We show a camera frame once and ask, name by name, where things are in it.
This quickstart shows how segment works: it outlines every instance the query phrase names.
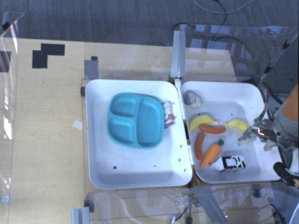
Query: clear plastic object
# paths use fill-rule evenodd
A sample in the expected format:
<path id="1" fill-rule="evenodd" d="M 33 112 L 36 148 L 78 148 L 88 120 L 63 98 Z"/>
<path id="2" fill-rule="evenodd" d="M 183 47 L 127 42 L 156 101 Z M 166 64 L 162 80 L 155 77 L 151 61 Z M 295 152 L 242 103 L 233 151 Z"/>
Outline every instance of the clear plastic object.
<path id="1" fill-rule="evenodd" d="M 0 222 L 8 222 L 18 55 L 18 19 L 5 12 L 0 27 Z"/>

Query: metal bracket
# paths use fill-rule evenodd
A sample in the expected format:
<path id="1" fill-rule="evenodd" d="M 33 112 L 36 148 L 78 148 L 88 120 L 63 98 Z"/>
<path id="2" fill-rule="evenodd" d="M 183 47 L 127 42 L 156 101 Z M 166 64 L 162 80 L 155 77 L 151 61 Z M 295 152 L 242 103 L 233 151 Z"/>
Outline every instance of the metal bracket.
<path id="1" fill-rule="evenodd" d="M 186 34 L 185 31 L 174 31 L 170 78 L 185 76 Z"/>
<path id="2" fill-rule="evenodd" d="M 71 211 L 71 224 L 89 224 L 89 207 L 73 208 Z"/>

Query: toy carrot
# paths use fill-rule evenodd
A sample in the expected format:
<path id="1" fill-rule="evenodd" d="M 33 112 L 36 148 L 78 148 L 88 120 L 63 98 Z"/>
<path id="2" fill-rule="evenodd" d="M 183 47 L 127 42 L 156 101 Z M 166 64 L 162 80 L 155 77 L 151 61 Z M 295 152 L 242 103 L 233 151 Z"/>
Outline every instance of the toy carrot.
<path id="1" fill-rule="evenodd" d="M 204 166 L 206 166 L 209 162 L 211 162 L 214 158 L 216 158 L 216 156 L 218 154 L 220 154 L 221 152 L 221 145 L 223 145 L 224 142 L 223 140 L 218 140 L 217 144 L 213 144 L 208 151 L 206 152 L 206 155 L 204 157 L 204 159 L 201 161 L 200 163 L 200 168 L 203 168 Z"/>
<path id="2" fill-rule="evenodd" d="M 196 141 L 194 143 L 194 152 L 195 156 L 198 160 L 203 160 L 204 155 L 202 154 L 201 147 L 202 147 L 202 142 L 205 138 L 204 133 L 199 133 L 199 135 L 196 138 Z"/>

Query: yellow banana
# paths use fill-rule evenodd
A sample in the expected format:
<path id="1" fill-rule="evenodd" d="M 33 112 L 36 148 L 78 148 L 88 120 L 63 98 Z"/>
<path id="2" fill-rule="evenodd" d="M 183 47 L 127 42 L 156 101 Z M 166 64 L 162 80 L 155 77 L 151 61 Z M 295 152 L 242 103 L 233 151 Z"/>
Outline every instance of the yellow banana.
<path id="1" fill-rule="evenodd" d="M 207 124 L 207 123 L 213 123 L 215 125 L 218 124 L 218 122 L 213 120 L 210 116 L 208 116 L 207 114 L 203 114 L 203 115 L 196 116 L 191 120 L 188 126 L 189 131 L 192 132 L 201 124 Z"/>
<path id="2" fill-rule="evenodd" d="M 248 129 L 249 125 L 245 122 L 239 120 L 239 119 L 233 119 L 232 121 L 228 123 L 224 123 L 224 126 L 231 126 L 233 128 L 239 129 L 243 132 L 245 132 L 246 129 Z"/>

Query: blue divided plate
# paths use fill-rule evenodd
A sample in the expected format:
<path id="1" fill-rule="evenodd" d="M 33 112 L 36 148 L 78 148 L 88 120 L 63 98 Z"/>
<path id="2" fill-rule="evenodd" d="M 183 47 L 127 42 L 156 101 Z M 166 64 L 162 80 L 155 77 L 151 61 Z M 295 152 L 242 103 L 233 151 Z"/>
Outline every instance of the blue divided plate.
<path id="1" fill-rule="evenodd" d="M 157 146 L 164 134 L 164 109 L 153 97 L 121 93 L 113 97 L 107 117 L 109 137 L 128 147 Z"/>

